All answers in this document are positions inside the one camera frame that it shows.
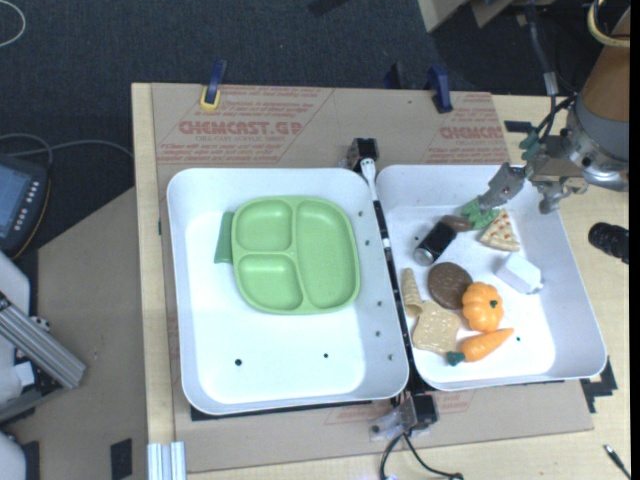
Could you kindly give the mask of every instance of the white cable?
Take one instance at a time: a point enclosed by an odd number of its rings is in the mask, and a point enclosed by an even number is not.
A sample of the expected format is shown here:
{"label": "white cable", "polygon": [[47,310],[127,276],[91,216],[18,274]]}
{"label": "white cable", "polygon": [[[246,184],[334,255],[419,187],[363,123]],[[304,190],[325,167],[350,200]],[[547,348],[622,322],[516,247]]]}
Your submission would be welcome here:
{"label": "white cable", "polygon": [[18,39],[20,39],[20,37],[22,37],[22,34],[24,34],[24,31],[27,28],[27,18],[24,17],[24,13],[20,10],[20,8],[17,5],[12,4],[11,2],[7,2],[6,0],[0,0],[0,5],[6,5],[11,9],[13,9],[14,11],[16,11],[20,16],[20,20],[22,21],[22,26],[20,27],[20,31],[8,41],[5,41],[4,43],[0,43],[0,48],[2,48],[3,46],[9,46],[10,44],[15,43]]}

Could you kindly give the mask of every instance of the white block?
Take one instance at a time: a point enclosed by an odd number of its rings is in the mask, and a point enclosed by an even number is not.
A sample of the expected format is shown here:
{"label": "white block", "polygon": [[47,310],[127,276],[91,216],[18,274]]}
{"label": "white block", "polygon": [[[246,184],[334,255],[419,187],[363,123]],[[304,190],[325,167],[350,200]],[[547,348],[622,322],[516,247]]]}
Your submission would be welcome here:
{"label": "white block", "polygon": [[496,276],[502,279],[513,289],[528,295],[537,293],[542,289],[542,272],[527,261],[527,259],[515,252],[509,254],[502,262]]}

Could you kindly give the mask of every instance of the pizza slice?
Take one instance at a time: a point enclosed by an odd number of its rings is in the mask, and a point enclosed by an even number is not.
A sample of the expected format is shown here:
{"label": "pizza slice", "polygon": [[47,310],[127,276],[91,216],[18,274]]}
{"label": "pizza slice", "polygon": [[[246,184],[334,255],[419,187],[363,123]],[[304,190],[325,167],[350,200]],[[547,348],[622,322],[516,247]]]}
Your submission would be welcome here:
{"label": "pizza slice", "polygon": [[513,232],[511,219],[504,208],[500,210],[498,216],[489,224],[487,230],[480,237],[480,241],[489,247],[502,251],[520,250],[520,243]]}

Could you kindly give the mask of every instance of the cookie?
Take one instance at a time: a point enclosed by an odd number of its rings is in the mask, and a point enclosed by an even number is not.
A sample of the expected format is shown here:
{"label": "cookie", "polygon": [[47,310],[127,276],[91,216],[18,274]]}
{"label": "cookie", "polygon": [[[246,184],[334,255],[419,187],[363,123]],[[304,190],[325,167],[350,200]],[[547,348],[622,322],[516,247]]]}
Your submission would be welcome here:
{"label": "cookie", "polygon": [[469,273],[455,263],[439,263],[431,268],[427,288],[433,300],[447,309],[462,308],[462,294],[473,282]]}

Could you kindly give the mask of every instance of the toy pumpkin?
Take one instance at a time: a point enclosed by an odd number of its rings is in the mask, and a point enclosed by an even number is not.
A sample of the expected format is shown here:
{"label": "toy pumpkin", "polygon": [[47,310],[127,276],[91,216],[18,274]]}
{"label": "toy pumpkin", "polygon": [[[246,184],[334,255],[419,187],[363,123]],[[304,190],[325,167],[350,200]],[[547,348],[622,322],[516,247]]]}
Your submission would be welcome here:
{"label": "toy pumpkin", "polygon": [[462,295],[462,314],[474,331],[495,331],[504,316],[502,297],[495,286],[473,282]]}

